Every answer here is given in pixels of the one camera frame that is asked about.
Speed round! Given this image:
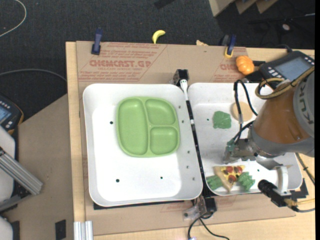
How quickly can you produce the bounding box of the green divided plate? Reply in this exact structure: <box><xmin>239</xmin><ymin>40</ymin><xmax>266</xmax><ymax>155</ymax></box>
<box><xmin>115</xmin><ymin>96</ymin><xmax>181</xmax><ymax>158</ymax></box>

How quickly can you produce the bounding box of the yellow banana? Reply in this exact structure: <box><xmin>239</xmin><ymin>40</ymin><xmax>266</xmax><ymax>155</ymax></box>
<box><xmin>152</xmin><ymin>29</ymin><xmax>167</xmax><ymax>45</ymax></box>

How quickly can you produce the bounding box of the thin black and white rod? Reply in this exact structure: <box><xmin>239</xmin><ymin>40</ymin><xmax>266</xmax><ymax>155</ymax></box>
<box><xmin>180</xmin><ymin>79</ymin><xmax>209</xmax><ymax>198</ymax></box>

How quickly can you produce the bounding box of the pizza slice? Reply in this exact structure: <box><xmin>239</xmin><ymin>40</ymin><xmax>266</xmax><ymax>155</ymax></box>
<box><xmin>212</xmin><ymin>165</ymin><xmax>246</xmax><ymax>193</ymax></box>

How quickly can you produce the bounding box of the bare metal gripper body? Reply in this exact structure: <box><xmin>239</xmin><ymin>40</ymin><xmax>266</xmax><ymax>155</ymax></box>
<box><xmin>232</xmin><ymin>136</ymin><xmax>261</xmax><ymax>163</ymax></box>

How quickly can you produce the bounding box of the white plastic tray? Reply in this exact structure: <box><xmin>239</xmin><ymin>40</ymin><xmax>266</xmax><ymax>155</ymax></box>
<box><xmin>82</xmin><ymin>82</ymin><xmax>204</xmax><ymax>208</ymax></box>
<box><xmin>186</xmin><ymin>81</ymin><xmax>304</xmax><ymax>197</ymax></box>

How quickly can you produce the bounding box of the green broccoli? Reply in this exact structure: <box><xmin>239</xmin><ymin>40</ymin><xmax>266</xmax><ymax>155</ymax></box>
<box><xmin>235</xmin><ymin>171</ymin><xmax>256</xmax><ymax>192</ymax></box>
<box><xmin>205</xmin><ymin>174</ymin><xmax>224</xmax><ymax>192</ymax></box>

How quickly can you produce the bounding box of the brown cardboard board red print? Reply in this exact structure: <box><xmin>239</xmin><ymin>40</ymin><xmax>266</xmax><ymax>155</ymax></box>
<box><xmin>75</xmin><ymin>40</ymin><xmax>297</xmax><ymax>236</ymax></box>

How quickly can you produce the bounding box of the black cylinder on white bracket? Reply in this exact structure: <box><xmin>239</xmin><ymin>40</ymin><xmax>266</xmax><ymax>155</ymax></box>
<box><xmin>257</xmin><ymin>165</ymin><xmax>292</xmax><ymax>208</ymax></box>

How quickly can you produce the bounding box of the black block with thin wires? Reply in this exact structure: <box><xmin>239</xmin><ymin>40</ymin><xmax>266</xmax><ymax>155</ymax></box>
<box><xmin>169</xmin><ymin>68</ymin><xmax>190</xmax><ymax>86</ymax></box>
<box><xmin>199</xmin><ymin>196</ymin><xmax>218</xmax><ymax>214</ymax></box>

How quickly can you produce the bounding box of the green lettuce leaf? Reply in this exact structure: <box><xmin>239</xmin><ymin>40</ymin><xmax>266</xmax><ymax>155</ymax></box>
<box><xmin>212</xmin><ymin>110</ymin><xmax>233</xmax><ymax>130</ymax></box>

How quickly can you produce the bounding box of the orange pumpkin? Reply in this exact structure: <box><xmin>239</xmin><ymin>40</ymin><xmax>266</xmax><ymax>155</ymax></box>
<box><xmin>235</xmin><ymin>55</ymin><xmax>256</xmax><ymax>76</ymax></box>

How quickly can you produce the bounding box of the beige round biscuit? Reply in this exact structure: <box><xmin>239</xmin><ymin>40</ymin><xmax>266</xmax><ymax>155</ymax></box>
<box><xmin>229</xmin><ymin>101</ymin><xmax>254</xmax><ymax>122</ymax></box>

